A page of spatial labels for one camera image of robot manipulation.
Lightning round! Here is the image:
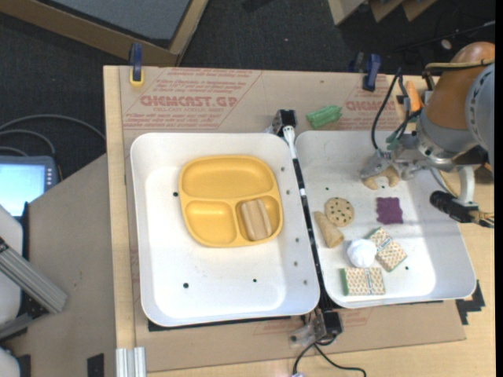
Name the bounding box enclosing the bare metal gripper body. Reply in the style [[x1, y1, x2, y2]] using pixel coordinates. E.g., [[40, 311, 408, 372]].
[[387, 134, 475, 177]]

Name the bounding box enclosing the tan croissant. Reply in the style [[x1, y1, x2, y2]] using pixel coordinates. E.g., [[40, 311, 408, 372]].
[[362, 166, 402, 191]]

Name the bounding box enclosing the purple flat rectangle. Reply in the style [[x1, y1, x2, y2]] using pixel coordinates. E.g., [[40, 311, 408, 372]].
[[375, 196, 405, 226]]

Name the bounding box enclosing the tan biscuit with dark chips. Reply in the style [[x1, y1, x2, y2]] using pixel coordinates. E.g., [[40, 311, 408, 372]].
[[324, 196, 355, 228]]

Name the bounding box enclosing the green ridged toy vegetable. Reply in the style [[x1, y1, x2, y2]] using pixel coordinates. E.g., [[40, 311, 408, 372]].
[[305, 104, 343, 130]]

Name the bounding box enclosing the thin black and white rod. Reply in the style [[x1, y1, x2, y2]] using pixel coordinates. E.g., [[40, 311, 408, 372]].
[[282, 125, 328, 310]]

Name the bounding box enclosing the tan ice cream cone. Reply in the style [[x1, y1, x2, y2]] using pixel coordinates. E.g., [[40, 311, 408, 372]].
[[312, 210, 346, 249]]

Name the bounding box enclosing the white plastic tray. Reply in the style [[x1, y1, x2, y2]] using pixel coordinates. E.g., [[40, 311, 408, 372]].
[[130, 132, 321, 328], [294, 130, 478, 310]]

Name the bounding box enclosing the white ball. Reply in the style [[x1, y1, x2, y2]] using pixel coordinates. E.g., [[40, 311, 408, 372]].
[[345, 238, 378, 269]]

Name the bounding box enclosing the tan hot dog bun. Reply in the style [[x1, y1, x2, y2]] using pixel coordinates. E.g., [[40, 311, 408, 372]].
[[239, 198, 274, 242]]

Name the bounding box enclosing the yellow divided plate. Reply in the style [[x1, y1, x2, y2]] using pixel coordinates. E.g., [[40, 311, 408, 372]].
[[178, 154, 285, 249]]

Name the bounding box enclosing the brown cardboard board, red print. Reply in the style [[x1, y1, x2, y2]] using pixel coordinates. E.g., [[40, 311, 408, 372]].
[[117, 67, 469, 372]]

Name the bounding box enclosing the black cylinder on white bracket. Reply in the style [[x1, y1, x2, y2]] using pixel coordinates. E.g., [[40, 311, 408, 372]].
[[429, 163, 481, 225]]

